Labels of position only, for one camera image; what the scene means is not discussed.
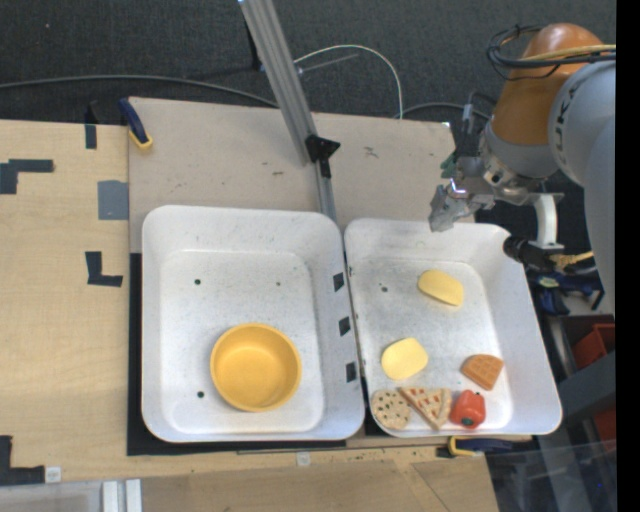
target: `yellow toy cheese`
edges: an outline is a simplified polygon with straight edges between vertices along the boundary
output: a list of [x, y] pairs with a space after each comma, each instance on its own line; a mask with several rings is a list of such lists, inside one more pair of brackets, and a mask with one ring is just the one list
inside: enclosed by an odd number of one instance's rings
[[427, 270], [418, 279], [418, 288], [422, 293], [453, 306], [459, 306], [464, 300], [464, 287], [455, 277], [441, 270]]
[[415, 375], [429, 362], [427, 351], [415, 338], [404, 338], [389, 345], [382, 353], [382, 369], [387, 377], [402, 380]]

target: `white cable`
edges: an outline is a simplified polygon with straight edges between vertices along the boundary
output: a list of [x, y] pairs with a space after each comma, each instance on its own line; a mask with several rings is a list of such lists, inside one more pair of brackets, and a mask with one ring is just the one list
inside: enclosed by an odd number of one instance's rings
[[304, 55], [302, 57], [299, 57], [297, 59], [295, 59], [293, 62], [295, 64], [298, 64], [300, 62], [302, 62], [303, 60], [307, 60], [311, 57], [315, 57], [316, 55], [320, 55], [321, 53], [326, 53], [330, 50], [339, 50], [339, 49], [343, 49], [343, 48], [356, 48], [358, 50], [364, 50], [370, 53], [373, 53], [374, 55], [376, 55], [377, 57], [379, 57], [380, 59], [382, 59], [384, 61], [384, 63], [389, 66], [389, 69], [391, 69], [391, 72], [393, 73], [393, 77], [395, 78], [396, 81], [396, 86], [398, 87], [398, 104], [399, 104], [399, 111], [398, 114], [395, 116], [398, 119], [402, 119], [403, 116], [403, 107], [402, 107], [402, 87], [400, 85], [400, 78], [398, 78], [398, 73], [396, 72], [396, 69], [393, 67], [393, 64], [391, 64], [391, 62], [389, 62], [389, 59], [387, 59], [384, 55], [382, 55], [381, 53], [377, 52], [376, 50], [372, 50], [371, 48], [367, 48], [366, 46], [361, 46], [359, 44], [338, 44], [335, 46], [329, 46], [328, 48], [322, 48], [321, 50], [316, 50], [315, 52], [311, 52], [307, 55]]

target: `yellow bowl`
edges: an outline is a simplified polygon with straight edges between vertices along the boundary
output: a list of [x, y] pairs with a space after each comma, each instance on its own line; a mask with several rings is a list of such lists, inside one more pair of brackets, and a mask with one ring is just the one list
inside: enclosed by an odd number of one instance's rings
[[296, 392], [302, 376], [300, 355], [282, 332], [265, 324], [242, 324], [213, 346], [211, 378], [229, 404], [243, 411], [270, 411]]

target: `white tray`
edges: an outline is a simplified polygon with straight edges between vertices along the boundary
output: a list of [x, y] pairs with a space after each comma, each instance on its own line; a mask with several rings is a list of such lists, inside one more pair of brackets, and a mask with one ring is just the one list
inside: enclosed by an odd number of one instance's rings
[[[353, 329], [341, 334], [351, 308], [346, 284], [334, 283], [344, 252], [331, 220], [163, 206], [146, 217], [142, 241], [142, 414], [152, 433], [209, 442], [336, 440], [358, 430], [357, 348]], [[300, 353], [300, 386], [274, 411], [239, 411], [211, 380], [215, 341], [245, 322], [280, 329]]]
[[[509, 233], [489, 224], [459, 223], [432, 233], [428, 223], [360, 219], [345, 233], [349, 281], [361, 358], [370, 395], [404, 385], [481, 392], [487, 419], [476, 430], [447, 422], [432, 430], [413, 414], [396, 437], [546, 434], [562, 409], [522, 265], [502, 244]], [[460, 280], [464, 303], [453, 307], [422, 294], [418, 277], [437, 268]], [[417, 338], [429, 354], [427, 367], [409, 379], [389, 379], [383, 349]], [[496, 386], [485, 391], [462, 375], [467, 356], [489, 353], [505, 362]]]

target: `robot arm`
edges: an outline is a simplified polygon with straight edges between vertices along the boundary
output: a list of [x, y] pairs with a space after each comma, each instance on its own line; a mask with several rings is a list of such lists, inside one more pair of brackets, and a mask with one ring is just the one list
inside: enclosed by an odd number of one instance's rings
[[546, 221], [555, 221], [559, 198], [549, 202], [540, 187], [560, 169], [585, 189], [589, 238], [615, 314], [615, 47], [572, 24], [512, 31], [502, 42], [527, 31], [536, 34], [508, 77], [477, 156], [443, 164], [449, 182], [436, 190], [429, 223], [433, 231], [450, 229], [496, 200], [534, 205], [534, 245], [557, 252]]

